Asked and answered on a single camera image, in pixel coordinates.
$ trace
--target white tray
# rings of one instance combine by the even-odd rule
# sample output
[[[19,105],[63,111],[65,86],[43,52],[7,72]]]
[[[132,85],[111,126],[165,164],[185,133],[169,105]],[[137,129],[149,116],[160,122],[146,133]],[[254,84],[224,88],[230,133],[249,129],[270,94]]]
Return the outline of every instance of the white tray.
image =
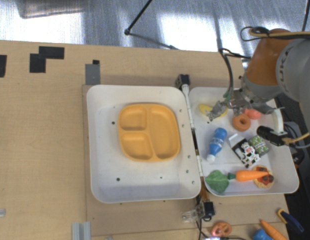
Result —
[[[117,120],[134,103],[158,103],[175,114],[179,154],[169,161],[139,162],[121,150]],[[96,85],[87,93],[90,178],[95,198],[104,203],[191,199],[201,189],[184,95],[173,87]]]
[[[216,118],[213,122],[208,123],[208,118],[200,112],[198,105],[205,104],[213,107],[218,100],[223,99],[225,91],[225,88],[197,87],[192,89],[189,94],[201,165],[205,177],[215,170],[220,170],[224,174],[245,170],[243,164],[230,147],[228,141],[230,136],[238,133],[248,140],[256,135],[256,130],[260,125],[274,128],[272,116],[262,115],[260,119],[251,121],[250,129],[238,132],[232,127],[232,118],[234,116],[232,110],[229,110],[224,117]],[[273,100],[268,104],[275,107]],[[217,127],[226,129],[227,137],[222,150],[216,156],[215,162],[209,163],[206,160],[206,155],[209,152],[209,142]],[[265,142],[269,147],[269,152],[263,155],[256,165],[264,165],[273,173],[275,181],[271,188],[257,188],[253,181],[236,182],[233,179],[229,182],[229,186],[224,193],[218,193],[206,184],[209,191],[221,197],[295,192],[299,187],[299,178],[289,148],[287,146],[276,147],[268,141]]]

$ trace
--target black metal pole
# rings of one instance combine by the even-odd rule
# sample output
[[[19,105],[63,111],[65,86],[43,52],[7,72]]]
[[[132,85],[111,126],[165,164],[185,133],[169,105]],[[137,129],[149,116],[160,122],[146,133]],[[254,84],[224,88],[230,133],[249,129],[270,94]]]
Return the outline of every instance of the black metal pole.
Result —
[[[126,36],[128,36],[131,33],[131,29],[132,27],[134,27],[135,23],[140,19],[140,17],[142,16],[142,14],[145,12],[145,10],[147,9],[147,7],[149,7],[150,3],[153,0],[148,0],[147,3],[144,5],[144,7],[141,9],[141,11],[139,12],[139,14],[136,16],[136,18],[133,20],[133,22],[129,25],[128,28],[125,29],[124,33]]]
[[[309,13],[310,13],[310,0],[307,0],[306,8],[305,8],[305,17],[304,17],[303,26],[301,28],[301,31],[305,31],[307,20],[309,18]]]

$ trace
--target orange plate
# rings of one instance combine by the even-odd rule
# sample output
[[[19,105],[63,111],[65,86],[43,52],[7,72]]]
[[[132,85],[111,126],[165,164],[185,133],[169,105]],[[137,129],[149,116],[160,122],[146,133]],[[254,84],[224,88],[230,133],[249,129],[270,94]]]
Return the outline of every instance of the orange plate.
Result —
[[[141,162],[166,161],[181,149],[176,117],[168,107],[154,103],[125,106],[118,116],[121,150]]]

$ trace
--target yellow cable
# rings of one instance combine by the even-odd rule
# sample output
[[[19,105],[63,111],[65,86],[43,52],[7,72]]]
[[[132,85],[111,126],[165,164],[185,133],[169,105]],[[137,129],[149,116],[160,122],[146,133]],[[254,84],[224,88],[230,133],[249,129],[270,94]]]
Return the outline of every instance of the yellow cable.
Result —
[[[289,36],[310,36],[310,31],[300,31],[300,32],[280,32],[280,33],[254,33],[253,28],[249,29],[249,34],[257,38],[277,38],[277,37],[289,37]]]
[[[292,143],[295,143],[295,142],[299,142],[303,139],[305,139],[306,137],[310,136],[310,133],[305,133],[304,135],[298,137],[298,138],[282,138],[281,140],[283,142],[285,142],[286,145],[289,145],[289,144],[292,144]]]

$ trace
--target white bottle cap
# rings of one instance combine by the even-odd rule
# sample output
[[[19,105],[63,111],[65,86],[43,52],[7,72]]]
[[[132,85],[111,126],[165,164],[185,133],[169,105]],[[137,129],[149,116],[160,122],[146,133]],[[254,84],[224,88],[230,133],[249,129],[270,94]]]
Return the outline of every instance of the white bottle cap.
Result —
[[[210,163],[213,163],[215,161],[215,155],[213,154],[209,154],[207,157],[206,157],[207,161],[209,161]]]

